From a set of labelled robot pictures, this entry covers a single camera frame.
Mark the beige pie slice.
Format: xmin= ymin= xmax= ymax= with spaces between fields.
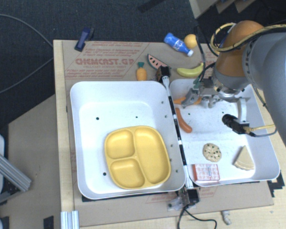
xmin=233 ymin=145 xmax=255 ymax=171

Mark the orange oblong toy food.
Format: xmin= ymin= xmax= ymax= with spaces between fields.
xmin=173 ymin=96 xmax=203 ymax=105

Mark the yellow divided plate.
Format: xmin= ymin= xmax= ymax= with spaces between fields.
xmin=104 ymin=125 xmax=172 ymax=190

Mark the red watermelon slice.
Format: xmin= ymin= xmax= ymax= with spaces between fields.
xmin=146 ymin=53 xmax=170 ymax=70

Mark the beige biscuit with dark dots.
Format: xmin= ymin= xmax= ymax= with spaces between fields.
xmin=202 ymin=143 xmax=222 ymax=163

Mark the black block with thin wires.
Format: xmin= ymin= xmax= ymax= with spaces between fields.
xmin=155 ymin=65 xmax=172 ymax=83
xmin=178 ymin=188 xmax=201 ymax=208

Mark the orange carrot with green top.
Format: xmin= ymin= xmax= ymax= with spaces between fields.
xmin=136 ymin=61 xmax=148 ymax=82

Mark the black cylinder on white bracket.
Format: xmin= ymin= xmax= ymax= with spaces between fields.
xmin=221 ymin=96 xmax=251 ymax=135

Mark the orange-red sausage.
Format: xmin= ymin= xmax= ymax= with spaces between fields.
xmin=175 ymin=107 xmax=193 ymax=134

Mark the red and white carton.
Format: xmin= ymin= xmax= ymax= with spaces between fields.
xmin=192 ymin=163 xmax=221 ymax=182

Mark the yellow round fruit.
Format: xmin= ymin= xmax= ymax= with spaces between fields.
xmin=184 ymin=33 xmax=197 ymax=49

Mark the blue bottle with white cap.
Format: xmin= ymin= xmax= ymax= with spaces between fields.
xmin=163 ymin=32 xmax=194 ymax=57

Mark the white plastic tray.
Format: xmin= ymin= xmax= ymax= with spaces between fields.
xmin=169 ymin=78 xmax=281 ymax=188
xmin=70 ymin=80 xmax=187 ymax=200

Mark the brown cardboard board red print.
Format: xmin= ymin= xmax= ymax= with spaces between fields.
xmin=61 ymin=40 xmax=275 ymax=227

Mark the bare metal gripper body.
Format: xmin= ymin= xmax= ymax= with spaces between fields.
xmin=196 ymin=78 xmax=244 ymax=103

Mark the yellow banana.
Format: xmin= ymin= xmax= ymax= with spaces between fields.
xmin=176 ymin=62 xmax=204 ymax=78

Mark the thin black and white rod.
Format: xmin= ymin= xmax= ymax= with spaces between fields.
xmin=162 ymin=76 xmax=194 ymax=189

